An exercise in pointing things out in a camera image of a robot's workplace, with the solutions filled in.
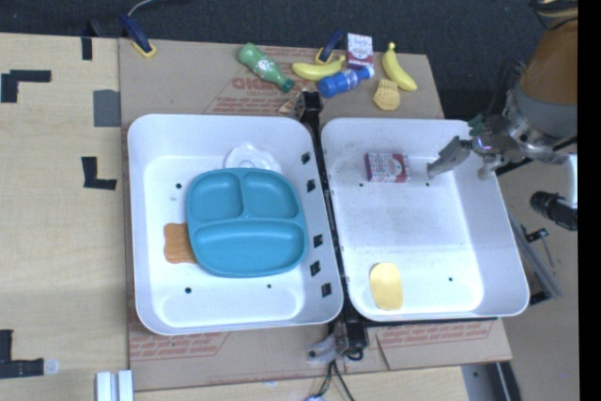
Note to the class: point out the yellow banana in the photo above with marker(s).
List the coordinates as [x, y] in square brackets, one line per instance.
[396, 70]
[317, 69]

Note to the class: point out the blue bottle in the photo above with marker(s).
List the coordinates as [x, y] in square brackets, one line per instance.
[340, 83]

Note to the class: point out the pizza slice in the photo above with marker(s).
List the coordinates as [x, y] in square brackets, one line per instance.
[293, 105]

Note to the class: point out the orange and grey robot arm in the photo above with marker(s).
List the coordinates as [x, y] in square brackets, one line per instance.
[549, 70]

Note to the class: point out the white plastic tray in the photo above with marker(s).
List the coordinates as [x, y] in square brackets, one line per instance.
[422, 230]
[159, 202]

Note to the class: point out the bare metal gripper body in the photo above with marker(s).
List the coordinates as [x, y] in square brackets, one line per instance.
[504, 138]

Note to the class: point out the black cylinder on white bracket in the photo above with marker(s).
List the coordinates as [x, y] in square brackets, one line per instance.
[554, 207]

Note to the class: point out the yellow waffle biscuit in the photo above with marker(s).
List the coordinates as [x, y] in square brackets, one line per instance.
[387, 95]

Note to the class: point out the orange toast slice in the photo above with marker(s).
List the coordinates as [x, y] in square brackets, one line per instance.
[176, 244]

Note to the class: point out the yellow oval slice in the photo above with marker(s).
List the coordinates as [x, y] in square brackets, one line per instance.
[386, 286]

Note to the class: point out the blue divided plate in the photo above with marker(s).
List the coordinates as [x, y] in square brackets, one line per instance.
[244, 225]

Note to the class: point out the red patterned carton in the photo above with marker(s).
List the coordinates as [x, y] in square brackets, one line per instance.
[387, 167]

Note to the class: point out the thin black rod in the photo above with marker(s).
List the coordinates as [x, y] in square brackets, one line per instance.
[324, 174]

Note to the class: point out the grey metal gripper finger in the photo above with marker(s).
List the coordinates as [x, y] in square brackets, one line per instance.
[450, 155]
[487, 169]

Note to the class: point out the green bottle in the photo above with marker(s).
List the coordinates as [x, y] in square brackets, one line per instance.
[260, 65]

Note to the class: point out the brown cardboard board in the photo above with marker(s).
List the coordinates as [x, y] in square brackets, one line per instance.
[178, 80]

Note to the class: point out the red and white carton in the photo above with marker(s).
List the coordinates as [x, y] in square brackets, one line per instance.
[360, 50]

